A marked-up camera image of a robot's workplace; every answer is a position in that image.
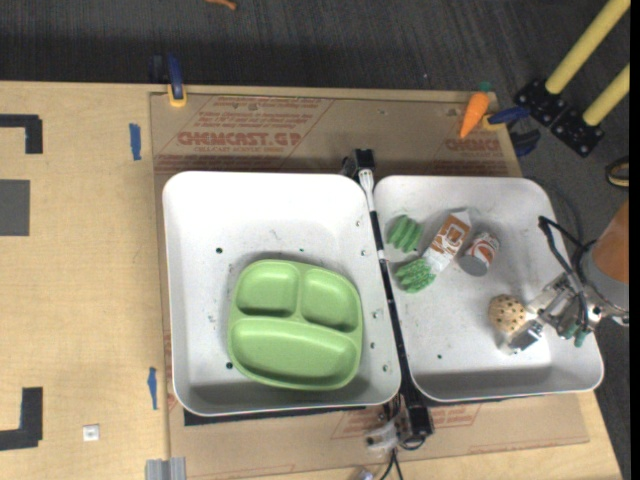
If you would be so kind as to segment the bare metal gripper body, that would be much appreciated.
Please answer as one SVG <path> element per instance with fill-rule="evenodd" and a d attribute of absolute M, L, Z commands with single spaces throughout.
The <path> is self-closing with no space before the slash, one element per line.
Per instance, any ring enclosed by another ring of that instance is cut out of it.
<path fill-rule="evenodd" d="M 575 273 L 563 273 L 545 286 L 554 300 L 544 313 L 535 315 L 564 340 L 585 340 L 602 318 L 602 304 L 596 292 Z"/>

